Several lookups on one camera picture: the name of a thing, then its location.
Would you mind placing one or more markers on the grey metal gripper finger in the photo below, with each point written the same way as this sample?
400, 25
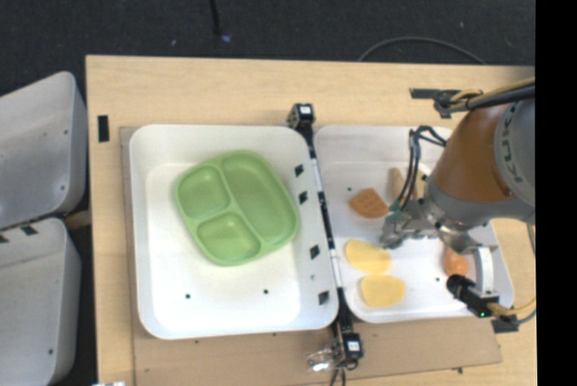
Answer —
386, 238
398, 241

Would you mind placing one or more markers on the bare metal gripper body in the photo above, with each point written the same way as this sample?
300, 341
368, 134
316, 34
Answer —
424, 227

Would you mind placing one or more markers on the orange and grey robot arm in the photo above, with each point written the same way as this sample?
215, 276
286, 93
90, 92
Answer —
473, 163

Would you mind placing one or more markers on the pale yellow flat slice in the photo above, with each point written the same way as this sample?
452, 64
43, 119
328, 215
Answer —
367, 257
382, 291

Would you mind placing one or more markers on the orange waffle biscuit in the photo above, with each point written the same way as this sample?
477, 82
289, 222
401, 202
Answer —
367, 204

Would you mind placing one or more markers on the orange sausage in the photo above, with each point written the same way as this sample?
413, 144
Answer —
454, 263

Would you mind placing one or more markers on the white plastic tray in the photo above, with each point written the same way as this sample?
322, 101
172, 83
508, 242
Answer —
419, 285
225, 298

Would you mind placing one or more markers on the beige bread stick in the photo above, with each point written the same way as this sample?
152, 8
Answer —
396, 183

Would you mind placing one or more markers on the thin black and white rod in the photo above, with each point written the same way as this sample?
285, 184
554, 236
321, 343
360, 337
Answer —
325, 213

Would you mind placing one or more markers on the green divided plate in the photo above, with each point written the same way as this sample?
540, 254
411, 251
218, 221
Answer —
234, 206

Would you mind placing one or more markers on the black cylinder on white bracket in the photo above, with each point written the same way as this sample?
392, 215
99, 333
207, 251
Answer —
469, 291

